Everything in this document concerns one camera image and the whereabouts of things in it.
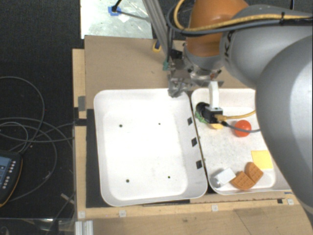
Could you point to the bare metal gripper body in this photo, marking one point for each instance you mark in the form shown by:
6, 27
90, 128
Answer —
193, 76

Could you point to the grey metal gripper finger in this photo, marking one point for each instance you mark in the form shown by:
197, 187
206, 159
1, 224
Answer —
182, 88
173, 89

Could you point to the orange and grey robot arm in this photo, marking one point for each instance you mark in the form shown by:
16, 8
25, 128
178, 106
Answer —
269, 57

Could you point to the green toy vegetable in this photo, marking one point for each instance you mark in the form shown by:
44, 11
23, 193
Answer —
201, 118

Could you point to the yellow toy food piece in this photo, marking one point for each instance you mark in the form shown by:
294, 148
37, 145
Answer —
216, 126

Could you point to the brown cardboard board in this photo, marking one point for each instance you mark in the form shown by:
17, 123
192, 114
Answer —
122, 65

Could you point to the white plastic tray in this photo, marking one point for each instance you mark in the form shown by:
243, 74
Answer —
227, 150
146, 150

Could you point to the red tomato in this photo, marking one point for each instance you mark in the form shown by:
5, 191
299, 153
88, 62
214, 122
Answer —
243, 128

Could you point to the white block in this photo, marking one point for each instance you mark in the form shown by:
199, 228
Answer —
226, 176

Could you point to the yellow cheese slice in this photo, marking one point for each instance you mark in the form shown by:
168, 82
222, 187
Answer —
262, 159

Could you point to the orange waffle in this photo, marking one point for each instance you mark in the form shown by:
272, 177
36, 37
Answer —
242, 181
254, 171

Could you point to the black cylinder on white bracket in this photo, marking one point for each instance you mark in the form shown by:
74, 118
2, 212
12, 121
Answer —
210, 112

